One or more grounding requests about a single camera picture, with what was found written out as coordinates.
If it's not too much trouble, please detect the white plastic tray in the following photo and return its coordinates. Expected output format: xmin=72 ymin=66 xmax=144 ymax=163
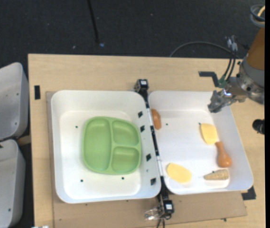
xmin=147 ymin=90 xmax=254 ymax=196
xmin=50 ymin=89 xmax=162 ymax=204

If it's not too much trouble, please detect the green divided plate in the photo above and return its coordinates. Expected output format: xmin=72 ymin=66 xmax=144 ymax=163
xmin=81 ymin=116 xmax=142 ymax=176

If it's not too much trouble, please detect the orange toy sausage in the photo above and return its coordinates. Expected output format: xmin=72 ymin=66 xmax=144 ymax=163
xmin=150 ymin=108 xmax=162 ymax=131

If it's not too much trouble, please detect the yellow oval toy slice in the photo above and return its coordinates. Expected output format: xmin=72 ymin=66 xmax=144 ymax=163
xmin=166 ymin=162 xmax=193 ymax=184

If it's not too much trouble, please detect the black block with thin wires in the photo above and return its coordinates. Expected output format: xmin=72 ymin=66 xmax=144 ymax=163
xmin=158 ymin=198 xmax=175 ymax=215
xmin=134 ymin=78 xmax=150 ymax=93

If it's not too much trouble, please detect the thin black and white rod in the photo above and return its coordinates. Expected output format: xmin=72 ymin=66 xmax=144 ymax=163
xmin=143 ymin=91 xmax=167 ymax=199

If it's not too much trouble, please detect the orange toy drumstick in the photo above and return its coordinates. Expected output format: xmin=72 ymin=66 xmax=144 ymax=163
xmin=214 ymin=141 xmax=233 ymax=168

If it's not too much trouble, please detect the yellow toy cheese slice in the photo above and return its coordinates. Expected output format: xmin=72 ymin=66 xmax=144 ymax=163
xmin=199 ymin=123 xmax=219 ymax=145

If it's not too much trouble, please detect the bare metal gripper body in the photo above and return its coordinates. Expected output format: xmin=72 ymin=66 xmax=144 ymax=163
xmin=226 ymin=76 xmax=265 ymax=105

